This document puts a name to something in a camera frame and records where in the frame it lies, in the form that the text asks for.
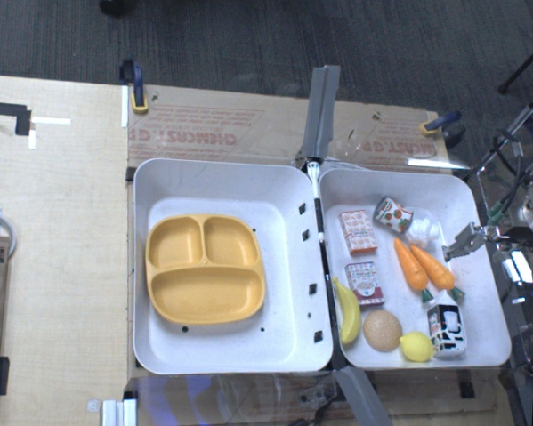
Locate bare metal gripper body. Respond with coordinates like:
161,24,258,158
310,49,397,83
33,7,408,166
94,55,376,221
483,191,533,252

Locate orange carrot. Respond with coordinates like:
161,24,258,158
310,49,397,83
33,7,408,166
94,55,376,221
390,237,439,305
407,244,468,303

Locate white lumpy toy food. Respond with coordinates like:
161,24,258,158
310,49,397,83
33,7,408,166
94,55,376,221
404,216,442,250

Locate white can with tomato print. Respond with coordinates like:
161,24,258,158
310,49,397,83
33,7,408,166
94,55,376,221
372,195,416,235

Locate black and white milk carton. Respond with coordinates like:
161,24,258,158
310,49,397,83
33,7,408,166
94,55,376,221
424,290,470,361

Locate white plastic tray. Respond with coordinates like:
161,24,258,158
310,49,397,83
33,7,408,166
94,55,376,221
123,157,343,385
307,167,521,378

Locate red and white carton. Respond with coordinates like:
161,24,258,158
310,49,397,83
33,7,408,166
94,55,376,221
342,260,388,309

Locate orange and white carton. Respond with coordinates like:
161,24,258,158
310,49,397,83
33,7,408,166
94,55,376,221
335,208,381,258

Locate yellow lemon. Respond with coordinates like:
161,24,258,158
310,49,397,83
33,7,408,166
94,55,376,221
397,329,437,365

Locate brown bread roll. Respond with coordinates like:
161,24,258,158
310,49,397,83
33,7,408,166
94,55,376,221
361,308,405,354

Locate yellow banana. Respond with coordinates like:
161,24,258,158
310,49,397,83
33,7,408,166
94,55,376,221
328,276,365,347

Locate brown cardboard board red print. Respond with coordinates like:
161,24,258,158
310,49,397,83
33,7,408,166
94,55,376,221
111,83,522,426

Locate yellow divided plate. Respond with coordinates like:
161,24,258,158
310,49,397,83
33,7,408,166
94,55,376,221
141,210,271,330

